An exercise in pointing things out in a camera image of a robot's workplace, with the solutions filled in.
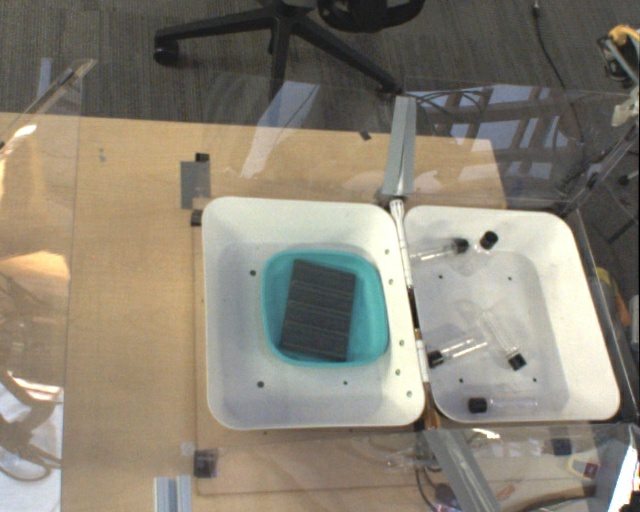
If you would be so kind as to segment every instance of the black wire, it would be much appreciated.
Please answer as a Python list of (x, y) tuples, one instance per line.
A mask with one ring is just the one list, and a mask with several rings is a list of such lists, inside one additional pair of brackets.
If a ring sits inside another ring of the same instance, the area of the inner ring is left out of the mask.
[(422, 496), (423, 501), (427, 504), (429, 509), (432, 512), (438, 512), (438, 509), (435, 505), (427, 498), (427, 495), (424, 493), (424, 489), (422, 488), (422, 482), (420, 481), (420, 470), (416, 469), (416, 482), (418, 483), (418, 491), (420, 492), (420, 496)]
[(565, 85), (564, 80), (562, 79), (562, 76), (560, 75), (560, 72), (558, 71), (558, 68), (553, 63), (553, 59), (551, 58), (551, 55), (549, 54), (546, 45), (544, 44), (544, 39), (542, 38), (542, 31), (540, 29), (540, 6), (538, 6), (537, 3), (533, 7), (533, 24), (534, 24), (535, 29), (536, 29), (536, 37), (538, 38), (538, 43), (540, 44), (540, 48), (542, 49), (542, 53), (544, 53), (544, 56), (546, 57), (547, 62), (549, 63), (549, 65), (553, 69), (553, 72), (555, 73), (556, 78), (558, 79), (558, 82), (560, 82), (560, 85), (562, 86), (563, 89), (566, 89), (567, 86)]

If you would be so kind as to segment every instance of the teal container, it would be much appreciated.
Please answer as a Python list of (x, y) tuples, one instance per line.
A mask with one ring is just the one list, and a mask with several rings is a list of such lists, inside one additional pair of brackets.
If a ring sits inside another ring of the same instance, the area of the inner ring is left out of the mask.
[[(347, 360), (326, 361), (280, 349), (294, 260), (303, 260), (356, 276)], [(290, 250), (273, 255), (262, 271), (262, 321), (269, 348), (283, 361), (317, 368), (346, 368), (371, 363), (387, 350), (389, 326), (380, 275), (362, 256), (344, 251)]]

